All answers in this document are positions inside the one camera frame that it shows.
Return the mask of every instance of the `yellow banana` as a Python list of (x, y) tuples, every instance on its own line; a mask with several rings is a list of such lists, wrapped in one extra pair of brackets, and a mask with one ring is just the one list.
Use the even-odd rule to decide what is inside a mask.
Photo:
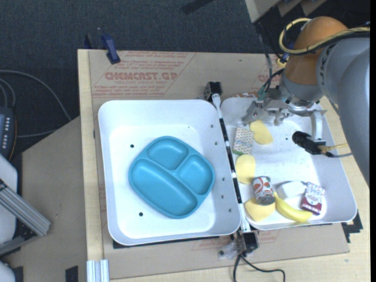
[(291, 207), (278, 196), (277, 192), (274, 192), (274, 196), (276, 197), (276, 208), (284, 217), (304, 223), (312, 216), (312, 212), (310, 211), (299, 210)]

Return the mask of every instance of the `dark gray floor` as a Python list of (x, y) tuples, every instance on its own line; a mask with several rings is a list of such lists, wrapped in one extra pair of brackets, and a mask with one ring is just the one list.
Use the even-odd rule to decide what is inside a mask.
[[(44, 81), (71, 118), (79, 115), (76, 52), (84, 48), (88, 33), (98, 48), (106, 32), (121, 50), (264, 52), (244, 0), (0, 0), (0, 9), (0, 70), (21, 71)], [(329, 0), (311, 17), (317, 15), (357, 26), (370, 20), (370, 0)], [(260, 20), (265, 40), (272, 41), (269, 53), (277, 49), (282, 27), (301, 16), (298, 6), (283, 18), (271, 9)], [(18, 135), (68, 122), (55, 98), (37, 81), (10, 74), (0, 77), (16, 94)], [(0, 93), (0, 105), (4, 103)], [(43, 137), (19, 137), (14, 156)]]

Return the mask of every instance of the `table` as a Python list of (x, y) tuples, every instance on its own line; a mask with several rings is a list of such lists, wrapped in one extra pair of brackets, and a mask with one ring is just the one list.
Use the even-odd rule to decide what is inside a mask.
[[(102, 224), (100, 219), (100, 193), (98, 188), (98, 167), (96, 160), (96, 143), (93, 137), (95, 129), (95, 115), (98, 106), (93, 107), (92, 74), (93, 64), (90, 69), (90, 62), (95, 62), (96, 58), (105, 59), (104, 51), (78, 50), (79, 65), (79, 90), (80, 90), (80, 119), (82, 133), (82, 158), (83, 158), (83, 184), (85, 193), (85, 222), (86, 222), (86, 245), (88, 260), (102, 260), (105, 258), (105, 248), (103, 245)], [(161, 98), (183, 97), (194, 98), (200, 93), (202, 86), (206, 84), (208, 78), (223, 79), (229, 66), (233, 64), (236, 68), (231, 71), (233, 82), (220, 80), (223, 83), (223, 93), (233, 95), (239, 91), (250, 91), (250, 81), (254, 81), (255, 76), (262, 76), (264, 59), (262, 55), (236, 55), (225, 53), (193, 53), (188, 54), (192, 58), (180, 67), (178, 76), (183, 76), (188, 63), (195, 66), (197, 74), (190, 77), (190, 86), (187, 89), (179, 88), (176, 84), (171, 84), (168, 92)], [(100, 67), (100, 63), (95, 63), (95, 67)], [(329, 102), (323, 99), (321, 102), (324, 109), (328, 109), (327, 120), (333, 132), (336, 143), (344, 141), (344, 135), (337, 115), (331, 109)], [(286, 272), (289, 281), (311, 280), (316, 281), (370, 281), (370, 193), (361, 173), (352, 157), (343, 159), (345, 172), (354, 192), (355, 200), (361, 217), (363, 229), (361, 233), (350, 236), (351, 243), (348, 245), (350, 252), (343, 254), (333, 254), (320, 257), (295, 258), (293, 260), (272, 261), (256, 264), (260, 268), (272, 269), (281, 268)], [(124, 267), (131, 264), (131, 259), (122, 260)], [(208, 268), (202, 270), (184, 271), (177, 273), (166, 273), (144, 277), (117, 278), (116, 281), (231, 281), (232, 267), (227, 262), (226, 266)], [(279, 281), (280, 273), (264, 274), (260, 272), (249, 272), (250, 267), (241, 265), (238, 270), (238, 281), (245, 279), (255, 279), (260, 281)]]

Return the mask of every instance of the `blue plate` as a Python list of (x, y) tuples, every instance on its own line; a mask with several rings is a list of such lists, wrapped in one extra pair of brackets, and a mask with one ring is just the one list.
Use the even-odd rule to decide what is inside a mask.
[(213, 166), (194, 148), (170, 136), (149, 143), (130, 166), (134, 191), (161, 213), (181, 219), (200, 207), (214, 184)]

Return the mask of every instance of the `soup can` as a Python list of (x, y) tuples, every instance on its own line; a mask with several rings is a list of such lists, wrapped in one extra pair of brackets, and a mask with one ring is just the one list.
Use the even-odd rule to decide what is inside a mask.
[(270, 178), (268, 176), (259, 176), (252, 181), (252, 187), (256, 202), (261, 205), (273, 204), (276, 198), (273, 194)]

